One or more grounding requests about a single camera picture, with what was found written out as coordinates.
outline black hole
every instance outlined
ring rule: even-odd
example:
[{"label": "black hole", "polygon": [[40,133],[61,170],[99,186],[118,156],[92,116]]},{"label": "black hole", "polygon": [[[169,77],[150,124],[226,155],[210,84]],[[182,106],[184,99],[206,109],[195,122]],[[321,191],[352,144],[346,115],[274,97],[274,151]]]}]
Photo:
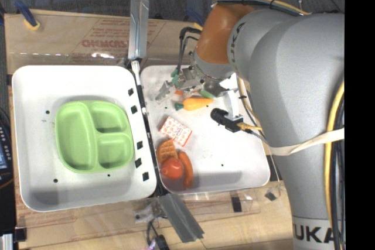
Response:
[{"label": "black hole", "polygon": [[143,181],[146,181],[149,179],[148,172],[143,173]]},{"label": "black hole", "polygon": [[136,167],[136,168],[138,168],[140,165],[142,165],[142,160],[141,160],[141,158],[139,158],[139,159],[137,159],[137,160],[135,161],[135,167]]},{"label": "black hole", "polygon": [[138,110],[137,107],[134,105],[133,107],[130,108],[132,114],[135,114]]}]

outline waffle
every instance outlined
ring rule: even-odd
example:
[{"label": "waffle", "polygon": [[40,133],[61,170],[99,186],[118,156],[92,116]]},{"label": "waffle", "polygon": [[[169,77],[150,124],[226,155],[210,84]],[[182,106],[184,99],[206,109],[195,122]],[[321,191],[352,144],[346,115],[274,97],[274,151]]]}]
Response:
[{"label": "waffle", "polygon": [[161,165],[170,157],[178,158],[178,154],[172,140],[162,142],[156,150],[156,158]]}]

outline green plate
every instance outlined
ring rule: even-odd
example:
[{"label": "green plate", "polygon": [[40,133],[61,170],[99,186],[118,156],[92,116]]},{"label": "green plate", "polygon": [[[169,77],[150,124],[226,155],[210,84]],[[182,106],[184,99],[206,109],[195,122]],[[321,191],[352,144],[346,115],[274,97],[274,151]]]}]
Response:
[{"label": "green plate", "polygon": [[111,102],[68,102],[56,113],[55,129],[60,159],[74,172],[114,170],[133,157],[129,119]]}]

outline toy sausage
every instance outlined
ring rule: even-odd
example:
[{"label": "toy sausage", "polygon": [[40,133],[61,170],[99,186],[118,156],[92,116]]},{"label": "toy sausage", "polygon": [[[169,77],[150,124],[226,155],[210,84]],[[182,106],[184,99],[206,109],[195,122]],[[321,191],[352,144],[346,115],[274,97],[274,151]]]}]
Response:
[{"label": "toy sausage", "polygon": [[185,170],[185,176],[183,178],[183,185],[185,187],[191,187],[193,185],[193,178],[194,178],[192,163],[188,155],[184,151],[180,151],[178,153],[178,158],[182,162],[183,168]]}]

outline toy tomato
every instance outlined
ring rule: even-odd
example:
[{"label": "toy tomato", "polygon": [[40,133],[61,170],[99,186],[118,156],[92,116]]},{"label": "toy tomato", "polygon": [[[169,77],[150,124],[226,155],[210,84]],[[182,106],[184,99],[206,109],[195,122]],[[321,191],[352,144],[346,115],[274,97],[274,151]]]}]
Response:
[{"label": "toy tomato", "polygon": [[183,164],[179,159],[170,157],[162,163],[161,173],[170,179],[178,179],[183,175]]}]

